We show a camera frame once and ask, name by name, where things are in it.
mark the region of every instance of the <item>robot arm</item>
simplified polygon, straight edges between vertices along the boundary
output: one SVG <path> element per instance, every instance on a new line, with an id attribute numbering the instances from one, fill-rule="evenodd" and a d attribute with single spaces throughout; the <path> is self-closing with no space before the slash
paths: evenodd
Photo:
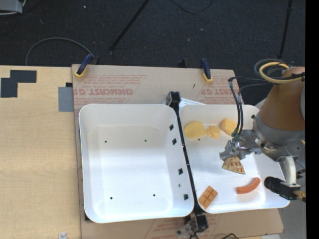
<path id="1" fill-rule="evenodd" d="M 264 79 L 272 80 L 266 75 Z M 220 158 L 238 156 L 243 159 L 246 154 L 254 152 L 280 162 L 286 181 L 279 182 L 279 179 L 269 177 L 264 184 L 292 200 L 296 199 L 294 192 L 299 186 L 296 184 L 295 160 L 305 158 L 305 67 L 287 68 L 282 78 L 273 80 L 273 83 L 275 85 L 254 118 L 253 129 L 243 130 L 229 140 Z"/>

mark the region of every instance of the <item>blue and yellow clamp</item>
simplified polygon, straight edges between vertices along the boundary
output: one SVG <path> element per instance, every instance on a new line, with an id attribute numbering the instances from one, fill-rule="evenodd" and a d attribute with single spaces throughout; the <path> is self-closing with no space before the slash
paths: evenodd
<path id="1" fill-rule="evenodd" d="M 95 65 L 95 64 L 98 64 L 98 62 L 99 62 L 98 56 L 93 56 L 91 54 L 88 54 L 83 60 L 82 64 L 80 65 L 79 69 L 74 72 L 75 77 L 81 78 L 85 74 L 86 66 L 88 64 Z"/>
<path id="2" fill-rule="evenodd" d="M 200 68 L 203 69 L 203 77 L 205 82 L 211 83 L 213 78 L 210 75 L 210 69 L 206 59 L 202 58 L 200 60 Z"/>

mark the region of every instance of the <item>empty white tray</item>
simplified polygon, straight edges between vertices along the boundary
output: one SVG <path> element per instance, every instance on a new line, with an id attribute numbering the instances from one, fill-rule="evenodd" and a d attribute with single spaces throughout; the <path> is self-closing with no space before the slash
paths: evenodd
<path id="1" fill-rule="evenodd" d="M 96 223 L 184 217 L 194 207 L 174 110 L 90 104 L 79 113 L 84 209 Z"/>
<path id="2" fill-rule="evenodd" d="M 243 105 L 244 128 L 252 129 L 252 115 L 258 113 L 254 106 Z M 192 121 L 200 121 L 205 128 L 210 125 L 217 125 L 223 119 L 237 121 L 237 109 L 235 105 L 186 105 L 180 109 L 180 119 L 182 126 Z M 185 145 L 189 158 L 189 163 L 194 179 L 196 194 L 199 198 L 208 185 L 214 188 L 218 194 L 205 211 L 212 214 L 283 208 L 289 204 L 289 200 L 271 192 L 264 186 L 264 180 L 268 176 L 273 176 L 284 180 L 284 176 L 279 163 L 274 162 L 264 154 L 246 155 L 241 160 L 246 174 L 238 174 L 222 168 L 223 161 L 219 153 L 223 152 L 227 141 L 231 136 L 222 129 L 219 139 L 213 139 L 208 135 L 200 139 L 188 139 L 185 137 Z M 259 177 L 261 183 L 252 192 L 247 194 L 237 194 L 236 187 L 245 186 L 254 177 Z"/>

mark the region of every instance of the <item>black pole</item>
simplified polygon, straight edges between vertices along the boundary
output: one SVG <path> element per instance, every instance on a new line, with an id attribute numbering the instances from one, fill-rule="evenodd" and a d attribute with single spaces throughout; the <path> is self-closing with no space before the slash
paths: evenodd
<path id="1" fill-rule="evenodd" d="M 287 30 L 288 30 L 288 23 L 290 18 L 290 13 L 293 9 L 293 0 L 289 0 L 288 2 L 288 8 L 287 8 L 287 15 L 286 15 L 286 23 L 285 23 L 285 29 L 284 29 L 284 35 L 281 43 L 280 53 L 278 55 L 278 59 L 281 59 L 283 57 L 283 52 L 285 48 L 285 42 L 286 42 L 286 36 L 287 36 Z"/>
<path id="2" fill-rule="evenodd" d="M 147 5 L 147 3 L 150 0 L 145 0 L 144 3 L 141 5 L 141 7 L 139 8 L 139 10 L 135 13 L 135 15 L 133 16 L 133 18 L 131 19 L 131 21 L 128 23 L 128 25 L 124 28 L 124 30 L 122 31 L 122 33 L 119 35 L 119 37 L 115 40 L 115 42 L 110 46 L 110 56 L 113 54 L 113 50 L 115 48 L 115 46 L 118 44 L 118 42 L 122 39 L 122 37 L 124 36 L 124 34 L 127 32 L 127 30 L 129 30 L 129 28 L 131 27 L 131 25 L 134 23 L 134 21 L 136 20 L 136 18 L 140 15 L 140 13 L 142 12 L 142 10 L 144 9 L 144 7 Z"/>

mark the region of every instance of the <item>toy sausage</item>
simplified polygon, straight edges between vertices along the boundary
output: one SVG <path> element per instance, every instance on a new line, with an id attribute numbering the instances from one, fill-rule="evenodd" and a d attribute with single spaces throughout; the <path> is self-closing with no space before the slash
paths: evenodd
<path id="1" fill-rule="evenodd" d="M 242 187 L 237 187 L 236 192 L 237 194 L 245 194 L 245 193 L 252 192 L 254 189 L 258 187 L 259 183 L 260 183 L 260 179 L 256 177 L 253 179 L 253 181 L 250 184 L 246 186 L 242 186 Z"/>

